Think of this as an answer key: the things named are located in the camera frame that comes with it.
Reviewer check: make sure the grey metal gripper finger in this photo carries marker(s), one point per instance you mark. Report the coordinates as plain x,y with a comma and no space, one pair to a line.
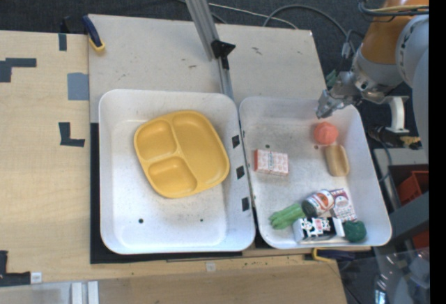
337,105
323,104

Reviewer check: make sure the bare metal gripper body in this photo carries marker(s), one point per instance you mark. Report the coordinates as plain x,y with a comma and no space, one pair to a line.
348,86

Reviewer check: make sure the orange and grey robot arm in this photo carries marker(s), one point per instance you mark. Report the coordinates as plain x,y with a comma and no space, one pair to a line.
383,37

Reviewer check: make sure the salmon round toy fruit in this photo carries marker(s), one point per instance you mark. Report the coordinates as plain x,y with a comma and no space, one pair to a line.
325,133

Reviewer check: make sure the white plastic tray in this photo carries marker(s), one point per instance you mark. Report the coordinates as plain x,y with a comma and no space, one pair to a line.
167,222
289,128

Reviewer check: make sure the tan toy bread bun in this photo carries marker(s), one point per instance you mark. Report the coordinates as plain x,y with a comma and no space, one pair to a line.
337,160

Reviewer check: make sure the red and white carton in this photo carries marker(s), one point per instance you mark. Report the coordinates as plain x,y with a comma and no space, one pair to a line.
271,162

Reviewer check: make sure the red and white can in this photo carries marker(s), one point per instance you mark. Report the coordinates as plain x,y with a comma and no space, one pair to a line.
318,202

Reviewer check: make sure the purple and white carton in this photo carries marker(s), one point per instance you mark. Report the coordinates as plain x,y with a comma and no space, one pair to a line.
344,206

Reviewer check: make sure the green toy asparagus bundle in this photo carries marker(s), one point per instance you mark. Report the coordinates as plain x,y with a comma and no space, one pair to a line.
287,216

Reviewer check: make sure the black and white cow carton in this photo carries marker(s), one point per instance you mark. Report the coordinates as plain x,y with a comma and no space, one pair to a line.
315,228

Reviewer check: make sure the green toy broccoli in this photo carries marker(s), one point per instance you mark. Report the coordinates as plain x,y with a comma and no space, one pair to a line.
355,231

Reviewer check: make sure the yellow divided plate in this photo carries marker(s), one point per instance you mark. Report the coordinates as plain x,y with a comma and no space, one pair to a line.
181,152

